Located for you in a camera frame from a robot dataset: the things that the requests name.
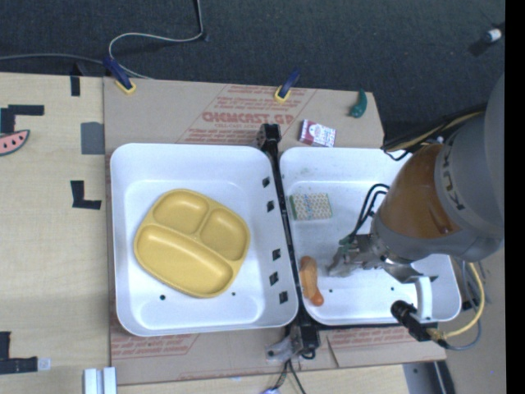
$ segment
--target white cable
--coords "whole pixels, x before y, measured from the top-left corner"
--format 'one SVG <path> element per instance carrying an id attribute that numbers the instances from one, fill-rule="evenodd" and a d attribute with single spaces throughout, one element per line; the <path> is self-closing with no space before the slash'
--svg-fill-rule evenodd
<path id="1" fill-rule="evenodd" d="M 196 41 L 197 39 L 202 38 L 204 35 L 204 26 L 203 26 L 203 18 L 201 15 L 200 0 L 196 0 L 196 2 L 197 2 L 197 17 L 199 19 L 199 32 L 195 36 L 191 38 L 185 38 L 185 39 L 175 39 L 175 38 L 168 38 L 168 37 L 163 37 L 163 36 L 153 35 L 153 34 L 144 34 L 142 32 L 126 32 L 125 34 L 121 34 L 113 38 L 112 41 L 109 43 L 109 47 L 107 49 L 109 52 L 109 56 L 113 58 L 116 62 L 118 62 L 117 59 L 113 56 L 113 45 L 119 39 L 123 39 L 129 36 L 138 36 L 141 38 L 157 39 L 159 41 L 166 41 L 168 43 L 175 43 L 175 44 L 190 43 L 190 42 Z M 140 77 L 142 79 L 152 79 L 152 77 L 144 76 L 144 75 L 137 73 L 136 71 L 132 71 L 131 69 L 120 64 L 119 62 L 118 64 L 122 67 L 122 70 L 124 70 L 126 73 L 134 77 Z"/>

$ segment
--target yellow plate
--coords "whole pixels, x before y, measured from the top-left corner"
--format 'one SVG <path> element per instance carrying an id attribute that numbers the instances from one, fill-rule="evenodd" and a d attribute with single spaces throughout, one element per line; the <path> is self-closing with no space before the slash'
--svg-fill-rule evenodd
<path id="1" fill-rule="evenodd" d="M 135 257 L 158 280 L 188 295 L 220 295 L 235 280 L 248 252 L 244 220 L 191 190 L 162 195 L 135 234 Z"/>

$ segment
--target toy sink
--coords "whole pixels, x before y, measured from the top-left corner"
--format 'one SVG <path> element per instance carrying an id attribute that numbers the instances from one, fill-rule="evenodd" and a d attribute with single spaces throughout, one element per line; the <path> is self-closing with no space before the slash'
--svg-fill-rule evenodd
<path id="1" fill-rule="evenodd" d="M 454 318 L 461 299 L 450 258 L 413 264 L 438 275 L 420 297 L 383 270 L 330 277 L 338 241 L 354 228 L 368 189 L 390 184 L 403 161 L 379 149 L 299 147 L 280 159 L 280 210 L 268 156 L 248 146 L 125 144 L 111 159 L 116 312 L 129 332 L 158 336 L 283 327 L 299 305 L 327 326 L 396 323 L 390 306 L 431 303 Z M 291 195 L 326 194 L 331 216 L 297 220 Z M 362 232 L 367 232 L 365 223 Z M 294 248 L 291 261 L 289 243 Z M 301 296 L 304 256 L 317 262 L 324 303 Z"/>

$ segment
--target orange toy food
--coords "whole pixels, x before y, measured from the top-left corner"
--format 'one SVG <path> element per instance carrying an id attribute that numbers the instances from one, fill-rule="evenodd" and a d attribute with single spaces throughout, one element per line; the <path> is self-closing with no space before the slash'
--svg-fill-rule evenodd
<path id="1" fill-rule="evenodd" d="M 324 303 L 324 298 L 317 287 L 317 261 L 312 257 L 305 256 L 301 259 L 299 275 L 303 284 L 303 295 L 316 306 Z"/>

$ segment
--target black hole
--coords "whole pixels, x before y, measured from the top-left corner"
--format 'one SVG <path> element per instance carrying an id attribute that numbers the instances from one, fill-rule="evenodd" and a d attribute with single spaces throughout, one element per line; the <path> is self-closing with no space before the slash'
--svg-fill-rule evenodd
<path id="1" fill-rule="evenodd" d="M 288 300 L 288 292 L 284 291 L 279 294 L 279 303 L 284 304 Z"/>
<path id="2" fill-rule="evenodd" d="M 279 281 L 279 274 L 275 272 L 270 276 L 270 286 L 275 285 L 278 281 Z"/>

